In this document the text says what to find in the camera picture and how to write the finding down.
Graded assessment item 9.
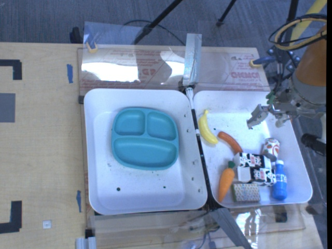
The blue divided plate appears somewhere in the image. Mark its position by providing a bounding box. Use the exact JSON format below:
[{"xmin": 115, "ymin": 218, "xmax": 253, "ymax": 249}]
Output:
[{"xmin": 111, "ymin": 107, "xmax": 180, "ymax": 171}]

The yellow banana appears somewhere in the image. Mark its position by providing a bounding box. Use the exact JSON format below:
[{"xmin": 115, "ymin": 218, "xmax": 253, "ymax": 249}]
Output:
[{"xmin": 198, "ymin": 109, "xmax": 219, "ymax": 145}]

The green patterned packet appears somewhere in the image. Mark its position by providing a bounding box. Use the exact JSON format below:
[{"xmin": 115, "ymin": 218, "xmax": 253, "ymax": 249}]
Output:
[{"xmin": 231, "ymin": 182, "xmax": 261, "ymax": 203}]

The orange carrot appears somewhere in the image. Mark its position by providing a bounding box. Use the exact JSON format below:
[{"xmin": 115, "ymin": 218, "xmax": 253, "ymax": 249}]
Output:
[{"xmin": 217, "ymin": 160, "xmax": 237, "ymax": 203}]

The orange sausage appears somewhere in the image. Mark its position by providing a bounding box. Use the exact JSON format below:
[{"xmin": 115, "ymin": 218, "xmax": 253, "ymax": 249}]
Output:
[{"xmin": 217, "ymin": 131, "xmax": 243, "ymax": 155}]

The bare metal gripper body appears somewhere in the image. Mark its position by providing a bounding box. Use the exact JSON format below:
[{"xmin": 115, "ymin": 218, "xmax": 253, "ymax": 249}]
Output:
[{"xmin": 269, "ymin": 87, "xmax": 326, "ymax": 120}]

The black tripod leg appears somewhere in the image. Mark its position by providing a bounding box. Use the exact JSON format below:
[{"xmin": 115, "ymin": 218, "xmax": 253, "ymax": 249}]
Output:
[
  {"xmin": 216, "ymin": 0, "xmax": 255, "ymax": 27},
  {"xmin": 285, "ymin": 0, "xmax": 303, "ymax": 48},
  {"xmin": 132, "ymin": 0, "xmax": 202, "ymax": 45}
]

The white plastic tray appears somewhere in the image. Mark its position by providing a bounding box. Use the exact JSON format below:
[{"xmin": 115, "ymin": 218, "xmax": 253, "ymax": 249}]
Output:
[
  {"xmin": 193, "ymin": 90, "xmax": 313, "ymax": 209},
  {"xmin": 83, "ymin": 88, "xmax": 208, "ymax": 216}
]

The blue bottle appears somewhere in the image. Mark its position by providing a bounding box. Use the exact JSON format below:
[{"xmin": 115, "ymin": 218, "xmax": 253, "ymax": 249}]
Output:
[{"xmin": 271, "ymin": 159, "xmax": 288, "ymax": 201}]

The white can with orange print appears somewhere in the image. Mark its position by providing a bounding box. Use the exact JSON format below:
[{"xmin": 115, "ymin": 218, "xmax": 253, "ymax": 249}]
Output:
[{"xmin": 262, "ymin": 137, "xmax": 281, "ymax": 162}]

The cow print carton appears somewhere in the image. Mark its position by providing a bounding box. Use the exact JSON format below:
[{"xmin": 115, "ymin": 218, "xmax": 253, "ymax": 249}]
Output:
[
  {"xmin": 233, "ymin": 151, "xmax": 277, "ymax": 170},
  {"xmin": 237, "ymin": 165, "xmax": 277, "ymax": 187}
]

